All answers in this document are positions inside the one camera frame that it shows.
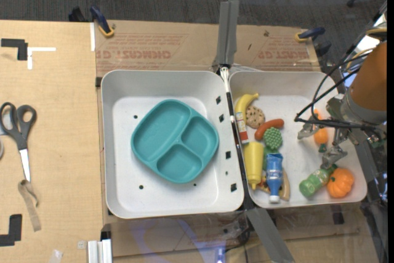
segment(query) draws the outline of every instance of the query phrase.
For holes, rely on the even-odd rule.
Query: yellow bottle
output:
[[[244,146],[244,162],[247,182],[252,189],[261,182],[263,171],[264,146],[259,142],[249,142]]]

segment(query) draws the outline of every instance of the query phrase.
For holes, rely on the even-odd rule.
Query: scissors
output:
[[[8,129],[3,122],[3,112],[5,112],[7,107],[10,108],[10,129]],[[28,121],[25,121],[23,117],[28,112],[31,113],[31,117]],[[10,135],[16,141],[20,157],[22,159],[23,173],[25,174],[25,179],[29,182],[30,167],[29,155],[27,152],[27,137],[32,125],[36,121],[36,118],[37,112],[30,105],[22,105],[17,109],[14,104],[6,102],[0,107],[0,126],[6,134]]]

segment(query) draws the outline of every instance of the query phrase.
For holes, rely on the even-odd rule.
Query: blue water bottle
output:
[[[269,153],[267,155],[267,184],[270,188],[270,203],[277,204],[280,201],[279,189],[283,181],[282,170],[283,156],[280,153]]]

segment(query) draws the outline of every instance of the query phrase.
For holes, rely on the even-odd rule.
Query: white bottle cap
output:
[[[278,195],[270,195],[270,203],[278,204],[280,201],[280,197]]]

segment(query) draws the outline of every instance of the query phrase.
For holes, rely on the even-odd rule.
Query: white tray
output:
[[[166,99],[193,107],[219,133],[214,157],[187,184],[175,184],[158,176],[131,150],[131,135],[140,120]],[[102,79],[102,103],[106,199],[115,216],[135,219],[229,212],[242,205],[241,172],[226,92],[219,76],[209,71],[115,70]]]
[[[318,152],[318,146],[313,140],[313,136],[297,139],[298,132],[302,129],[303,123],[294,122],[296,114],[308,105],[315,94],[315,91],[323,79],[324,74],[319,72],[278,72],[278,71],[239,71],[230,76],[230,90],[233,103],[243,94],[259,93],[259,98],[251,105],[261,108],[266,120],[282,118],[284,127],[281,129],[283,144],[279,152],[283,155],[283,168],[286,170],[290,186],[291,195],[289,201],[281,200],[279,204],[271,204],[268,201],[268,194],[249,186],[249,193],[254,203],[262,208],[288,208],[296,206],[308,206],[316,204],[349,203],[361,201],[367,194],[367,185],[363,171],[358,160],[356,150],[352,143],[347,140],[341,147],[348,152],[348,155],[340,159],[336,165],[348,168],[355,176],[355,183],[351,192],[344,198],[331,198],[326,190],[322,188],[312,198],[305,198],[299,191],[299,183],[306,179],[314,170],[319,169],[322,163],[322,153]],[[328,78],[320,89],[323,93],[334,85],[331,78]],[[337,94],[337,90],[322,98],[316,105],[323,118],[328,117],[326,111],[327,101]],[[302,118],[308,119],[310,109]],[[247,127],[249,140],[254,139],[255,129]],[[331,146],[334,137],[334,129],[328,128],[329,143]]]

